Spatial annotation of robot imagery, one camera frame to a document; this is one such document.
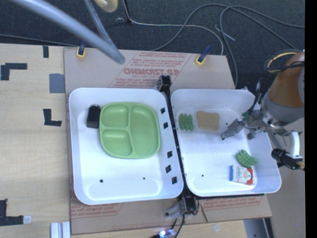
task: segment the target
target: white plastic container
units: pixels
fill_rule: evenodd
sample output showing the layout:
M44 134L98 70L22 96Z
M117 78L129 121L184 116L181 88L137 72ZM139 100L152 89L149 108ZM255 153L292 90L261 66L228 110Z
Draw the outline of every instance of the white plastic container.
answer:
M281 178L276 160L271 157L271 144L267 133L261 132L248 140L245 128L225 140L221 133L235 119L241 120L254 95L246 90L231 89L179 89L171 96L177 137L188 188L197 196L228 196L273 193L279 190ZM220 116L217 131L201 130L196 113L204 111ZM194 130L181 130L178 118L188 114L193 118ZM235 154L246 150L258 161L253 166L255 185L229 181L229 168L238 166Z
M155 110L161 146L154 156L121 159L104 151L99 130L86 126L88 109L93 104L102 107L114 102L135 102ZM162 93L152 89L79 88L69 96L69 112L74 190L81 202L95 205L166 199L182 192L184 183Z

